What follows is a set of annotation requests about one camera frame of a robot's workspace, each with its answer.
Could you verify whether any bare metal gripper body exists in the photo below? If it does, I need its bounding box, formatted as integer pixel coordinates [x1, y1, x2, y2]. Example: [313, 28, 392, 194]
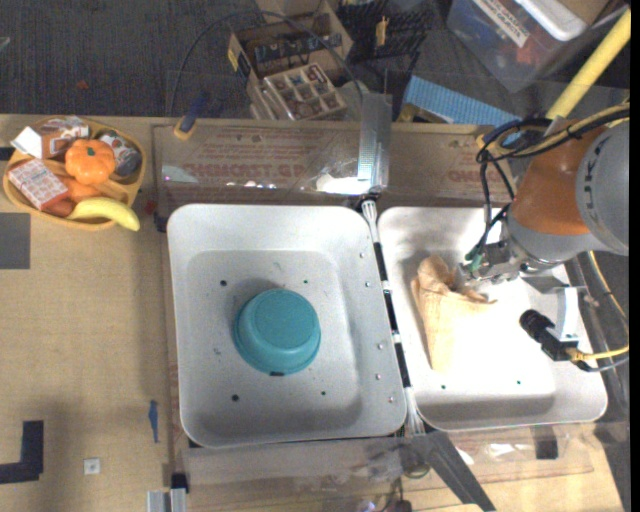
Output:
[457, 240, 535, 290]

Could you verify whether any beige cloth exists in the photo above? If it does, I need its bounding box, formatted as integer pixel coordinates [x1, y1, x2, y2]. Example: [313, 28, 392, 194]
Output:
[410, 254, 499, 373]

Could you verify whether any white plastic tray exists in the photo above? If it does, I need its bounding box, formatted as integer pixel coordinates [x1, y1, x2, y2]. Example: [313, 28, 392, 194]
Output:
[376, 205, 609, 433]
[165, 202, 409, 449]

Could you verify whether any teal bowl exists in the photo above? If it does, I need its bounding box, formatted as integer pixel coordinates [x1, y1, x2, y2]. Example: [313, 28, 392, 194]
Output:
[232, 287, 323, 377]

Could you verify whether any yellow divided plate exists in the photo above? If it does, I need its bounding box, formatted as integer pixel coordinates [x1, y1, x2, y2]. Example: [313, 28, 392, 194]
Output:
[2, 115, 148, 232]

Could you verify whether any small printed can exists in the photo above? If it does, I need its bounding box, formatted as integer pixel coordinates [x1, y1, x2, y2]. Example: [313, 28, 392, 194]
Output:
[97, 130, 143, 178]

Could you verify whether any yellow banana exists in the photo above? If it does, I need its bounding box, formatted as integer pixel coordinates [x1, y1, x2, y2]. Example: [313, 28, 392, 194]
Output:
[66, 196, 142, 233]

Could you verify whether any orange pumpkin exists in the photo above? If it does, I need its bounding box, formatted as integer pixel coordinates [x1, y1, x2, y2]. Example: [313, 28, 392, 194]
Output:
[64, 138, 117, 186]

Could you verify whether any orange carrot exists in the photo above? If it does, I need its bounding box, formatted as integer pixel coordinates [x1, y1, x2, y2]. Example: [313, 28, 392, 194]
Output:
[62, 176, 105, 204]

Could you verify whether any white and red packet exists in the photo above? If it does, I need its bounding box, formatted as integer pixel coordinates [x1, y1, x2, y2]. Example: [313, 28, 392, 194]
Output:
[38, 119, 92, 157]

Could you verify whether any red and white carton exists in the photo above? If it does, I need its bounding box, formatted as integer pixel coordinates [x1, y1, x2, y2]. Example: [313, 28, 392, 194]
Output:
[6, 158, 70, 212]

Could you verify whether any small white carton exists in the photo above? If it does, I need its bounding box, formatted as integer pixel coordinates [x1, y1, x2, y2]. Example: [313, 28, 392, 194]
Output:
[9, 125, 44, 159]

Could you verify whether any black cylinder on white bracket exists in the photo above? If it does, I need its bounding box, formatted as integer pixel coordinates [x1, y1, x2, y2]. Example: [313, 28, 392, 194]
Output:
[518, 285, 582, 362]

